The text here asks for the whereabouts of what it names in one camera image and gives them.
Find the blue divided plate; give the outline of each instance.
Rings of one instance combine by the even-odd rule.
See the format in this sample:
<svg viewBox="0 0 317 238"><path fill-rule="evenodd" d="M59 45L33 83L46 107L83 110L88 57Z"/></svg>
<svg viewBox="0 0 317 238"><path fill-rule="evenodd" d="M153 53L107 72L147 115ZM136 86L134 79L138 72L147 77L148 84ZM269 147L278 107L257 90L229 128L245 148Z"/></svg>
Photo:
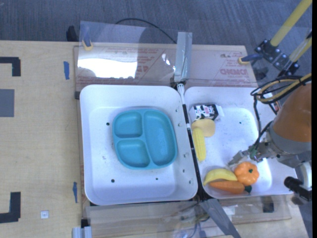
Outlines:
<svg viewBox="0 0 317 238"><path fill-rule="evenodd" d="M163 168L176 159L177 144L168 116L155 109L118 114L112 125L119 161L130 169Z"/></svg>

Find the black corner marker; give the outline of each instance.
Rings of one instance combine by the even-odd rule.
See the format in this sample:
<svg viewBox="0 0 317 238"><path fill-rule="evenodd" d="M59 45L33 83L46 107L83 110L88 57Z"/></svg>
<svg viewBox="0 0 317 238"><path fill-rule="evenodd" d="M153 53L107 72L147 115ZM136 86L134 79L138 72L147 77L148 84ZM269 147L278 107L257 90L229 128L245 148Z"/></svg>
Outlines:
<svg viewBox="0 0 317 238"><path fill-rule="evenodd" d="M11 192L9 212L0 213L0 223L17 222L21 218L21 192Z"/></svg>
<svg viewBox="0 0 317 238"><path fill-rule="evenodd" d="M12 64L12 77L21 76L21 60L18 57L0 57L0 63Z"/></svg>

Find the orange carrot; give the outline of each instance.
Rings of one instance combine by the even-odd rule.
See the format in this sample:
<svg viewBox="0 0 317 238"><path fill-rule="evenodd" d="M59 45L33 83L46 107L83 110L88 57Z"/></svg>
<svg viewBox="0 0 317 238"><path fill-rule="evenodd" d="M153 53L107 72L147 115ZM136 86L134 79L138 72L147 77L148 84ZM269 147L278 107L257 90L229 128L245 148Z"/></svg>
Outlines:
<svg viewBox="0 0 317 238"><path fill-rule="evenodd" d="M232 194L241 194L245 190L244 185L235 180L214 181L210 182L209 185L213 188L231 192Z"/></svg>

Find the wooden surface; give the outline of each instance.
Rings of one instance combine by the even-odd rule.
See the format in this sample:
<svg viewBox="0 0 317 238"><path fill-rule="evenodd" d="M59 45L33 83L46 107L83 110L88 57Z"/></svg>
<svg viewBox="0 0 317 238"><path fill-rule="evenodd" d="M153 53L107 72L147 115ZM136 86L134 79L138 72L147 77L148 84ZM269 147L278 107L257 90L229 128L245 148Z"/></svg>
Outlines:
<svg viewBox="0 0 317 238"><path fill-rule="evenodd" d="M0 41L0 57L19 57L21 77L0 64L0 89L14 89L14 117L0 118L0 213L21 192L21 218L0 224L0 237L71 237L82 216L73 47L68 42ZM69 80L63 62L69 63ZM77 182L78 203L73 183ZM40 213L49 210L49 218ZM297 206L288 220L236 225L242 237L308 237ZM219 236L212 228L209 236ZM137 237L170 237L144 235Z"/></svg>

